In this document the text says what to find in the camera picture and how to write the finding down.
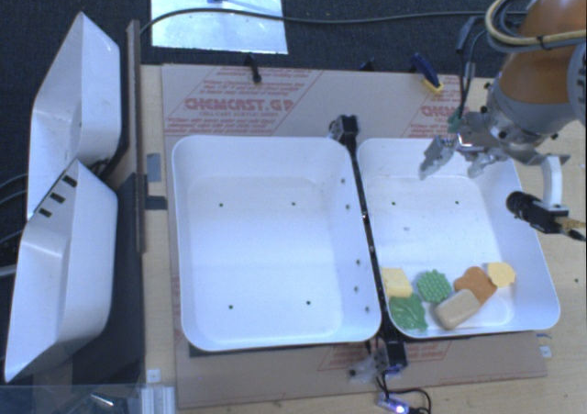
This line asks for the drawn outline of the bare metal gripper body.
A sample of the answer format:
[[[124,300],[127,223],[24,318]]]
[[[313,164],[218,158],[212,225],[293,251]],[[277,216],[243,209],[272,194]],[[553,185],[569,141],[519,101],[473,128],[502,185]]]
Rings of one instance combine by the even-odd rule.
[[[468,161],[544,161],[537,147],[545,139],[497,110],[466,113],[458,126],[458,152]]]

